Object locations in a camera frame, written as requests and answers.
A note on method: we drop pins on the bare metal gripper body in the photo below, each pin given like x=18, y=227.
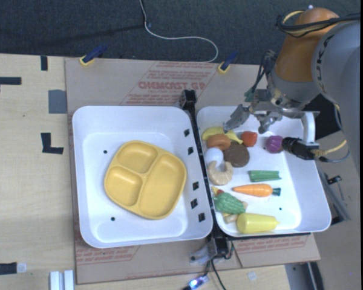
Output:
x=266, y=100

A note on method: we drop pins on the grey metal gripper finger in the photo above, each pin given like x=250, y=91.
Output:
x=237, y=118
x=267, y=124

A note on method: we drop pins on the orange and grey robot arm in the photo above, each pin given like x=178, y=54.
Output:
x=335, y=71

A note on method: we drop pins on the orange doughnut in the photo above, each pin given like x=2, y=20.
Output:
x=218, y=140

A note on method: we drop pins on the yellow banana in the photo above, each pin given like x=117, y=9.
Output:
x=210, y=131

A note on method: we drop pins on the brown biscuit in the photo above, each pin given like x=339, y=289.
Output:
x=236, y=156

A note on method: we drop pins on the white egg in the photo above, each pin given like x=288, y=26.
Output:
x=213, y=155

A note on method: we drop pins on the orange carrot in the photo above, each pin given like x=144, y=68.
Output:
x=254, y=190

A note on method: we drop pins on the yellow and red pizza slice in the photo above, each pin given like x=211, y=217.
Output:
x=216, y=190

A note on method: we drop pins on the white plastic tray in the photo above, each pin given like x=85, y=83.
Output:
x=302, y=192
x=133, y=231

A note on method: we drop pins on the green grapes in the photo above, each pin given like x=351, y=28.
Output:
x=228, y=203

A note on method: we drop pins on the yellow corn cob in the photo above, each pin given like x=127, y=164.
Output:
x=255, y=223

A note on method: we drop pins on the beige mushroom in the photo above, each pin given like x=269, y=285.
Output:
x=230, y=218

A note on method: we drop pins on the brown cardboard board red print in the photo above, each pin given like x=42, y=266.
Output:
x=133, y=86

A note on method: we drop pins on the yellow divided plate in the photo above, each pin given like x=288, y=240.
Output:
x=145, y=180

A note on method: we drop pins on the black cylinder on white bracket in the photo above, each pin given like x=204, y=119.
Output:
x=299, y=148

